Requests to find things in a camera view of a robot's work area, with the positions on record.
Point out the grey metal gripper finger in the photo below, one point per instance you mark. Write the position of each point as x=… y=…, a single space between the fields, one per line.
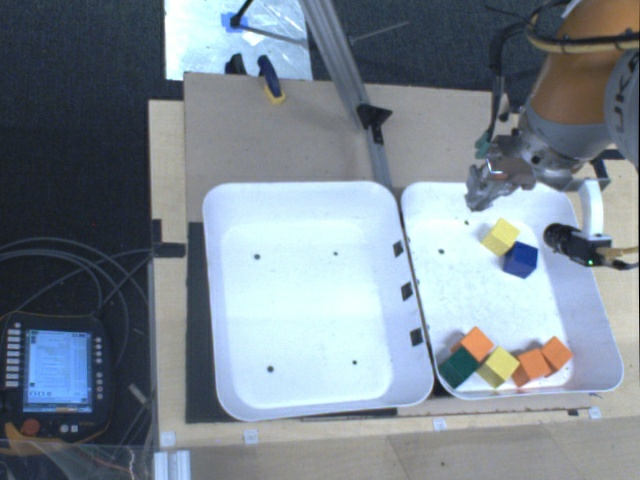
x=494 y=193
x=475 y=188

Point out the yellow cube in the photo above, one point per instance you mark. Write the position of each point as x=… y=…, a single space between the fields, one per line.
x=497 y=366
x=500 y=237

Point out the white plastic tray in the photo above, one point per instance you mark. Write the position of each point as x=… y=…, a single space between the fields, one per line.
x=480 y=303
x=305 y=298

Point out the blue cube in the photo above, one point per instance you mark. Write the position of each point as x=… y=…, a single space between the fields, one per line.
x=521 y=260

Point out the green cube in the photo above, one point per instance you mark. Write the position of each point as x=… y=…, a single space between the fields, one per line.
x=459 y=367

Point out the orange cube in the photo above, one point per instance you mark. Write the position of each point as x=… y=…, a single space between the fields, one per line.
x=477 y=343
x=557 y=355
x=531 y=366

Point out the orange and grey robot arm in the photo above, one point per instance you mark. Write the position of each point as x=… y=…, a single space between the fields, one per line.
x=570 y=78

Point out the brown cardboard board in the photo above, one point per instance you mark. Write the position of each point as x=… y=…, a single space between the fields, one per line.
x=300 y=138

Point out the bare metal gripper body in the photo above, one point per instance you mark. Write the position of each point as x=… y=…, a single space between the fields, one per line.
x=520 y=165

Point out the black cylinder on white bracket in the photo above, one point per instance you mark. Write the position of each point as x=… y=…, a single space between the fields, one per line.
x=570 y=240

